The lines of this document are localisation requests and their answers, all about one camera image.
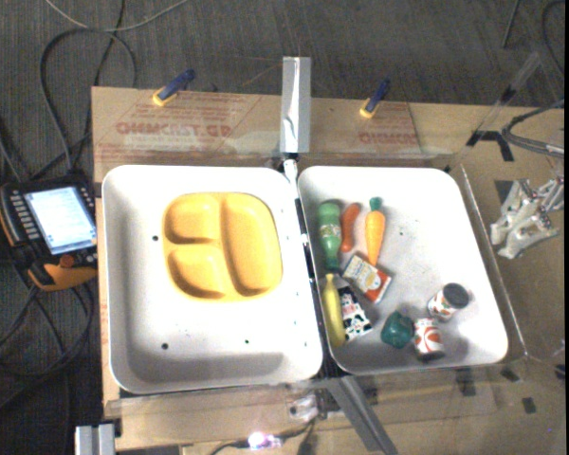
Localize thin black and white rod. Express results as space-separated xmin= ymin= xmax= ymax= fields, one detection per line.
xmin=282 ymin=158 xmax=326 ymax=379

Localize yellow divided plate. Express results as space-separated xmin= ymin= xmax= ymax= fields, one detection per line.
xmin=161 ymin=191 xmax=285 ymax=302

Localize green bottle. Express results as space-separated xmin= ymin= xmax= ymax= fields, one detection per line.
xmin=317 ymin=200 xmax=344 ymax=273

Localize orange sausage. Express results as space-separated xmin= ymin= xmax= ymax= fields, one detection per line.
xmin=339 ymin=202 xmax=362 ymax=254

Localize orange carrot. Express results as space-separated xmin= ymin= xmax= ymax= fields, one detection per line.
xmin=363 ymin=196 xmax=387 ymax=267

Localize orange and white carton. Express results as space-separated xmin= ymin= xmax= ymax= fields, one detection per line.
xmin=341 ymin=253 xmax=393 ymax=305

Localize yellow banana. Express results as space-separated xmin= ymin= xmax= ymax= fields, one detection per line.
xmin=321 ymin=272 xmax=348 ymax=349

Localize brown cardboard board red print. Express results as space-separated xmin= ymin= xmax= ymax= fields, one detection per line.
xmin=90 ymin=85 xmax=527 ymax=450

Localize black and white cow carton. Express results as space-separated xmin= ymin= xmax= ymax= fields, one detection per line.
xmin=337 ymin=285 xmax=375 ymax=343

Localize white plastic tray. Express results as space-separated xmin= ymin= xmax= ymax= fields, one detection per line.
xmin=101 ymin=164 xmax=325 ymax=395
xmin=296 ymin=165 xmax=510 ymax=377

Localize green bell pepper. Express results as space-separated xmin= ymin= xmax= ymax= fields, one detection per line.
xmin=379 ymin=310 xmax=415 ymax=350

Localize white and orange can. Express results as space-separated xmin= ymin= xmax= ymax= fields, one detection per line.
xmin=412 ymin=318 xmax=447 ymax=361
xmin=427 ymin=282 xmax=471 ymax=323

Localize white plastic frame parts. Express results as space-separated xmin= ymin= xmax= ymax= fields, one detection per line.
xmin=489 ymin=176 xmax=564 ymax=261

